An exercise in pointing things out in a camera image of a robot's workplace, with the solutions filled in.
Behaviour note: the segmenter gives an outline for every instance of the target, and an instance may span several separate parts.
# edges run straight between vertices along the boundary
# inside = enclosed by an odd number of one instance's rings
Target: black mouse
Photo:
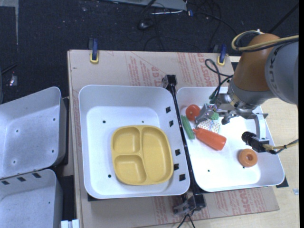
[[[137,28],[139,30],[146,30],[148,28],[151,28],[154,25],[152,19],[150,18],[145,18],[139,21],[139,23],[137,24]]]

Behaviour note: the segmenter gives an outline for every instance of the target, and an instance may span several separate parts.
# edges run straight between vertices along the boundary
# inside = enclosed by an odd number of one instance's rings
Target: toy carrot
[[[218,133],[214,133],[203,128],[192,130],[198,140],[202,141],[203,143],[215,150],[222,150],[224,148],[224,145],[226,144],[226,137]]]

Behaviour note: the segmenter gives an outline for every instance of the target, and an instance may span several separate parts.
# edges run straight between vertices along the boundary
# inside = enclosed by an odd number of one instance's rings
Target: brown donut
[[[252,167],[257,163],[257,154],[252,149],[244,149],[239,153],[238,161],[244,167]]]

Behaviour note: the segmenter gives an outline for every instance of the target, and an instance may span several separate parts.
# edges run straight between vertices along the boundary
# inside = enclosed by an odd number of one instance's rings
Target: yellow plate
[[[173,174],[170,144],[167,135],[158,127],[118,128],[112,135],[111,150],[115,174],[125,184],[158,184]]]

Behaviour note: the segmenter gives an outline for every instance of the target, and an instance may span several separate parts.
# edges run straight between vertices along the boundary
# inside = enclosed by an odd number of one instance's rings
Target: dark background
[[[57,86],[68,96],[67,51],[88,49],[89,38],[99,50],[213,52],[247,30],[272,30],[299,0],[189,0],[196,12],[151,15],[162,9],[101,0],[19,0],[18,35],[14,7],[0,7],[0,68],[3,102]],[[154,27],[140,31],[139,20]],[[272,31],[279,37],[299,33],[297,7]],[[10,86],[12,76],[17,84]]]

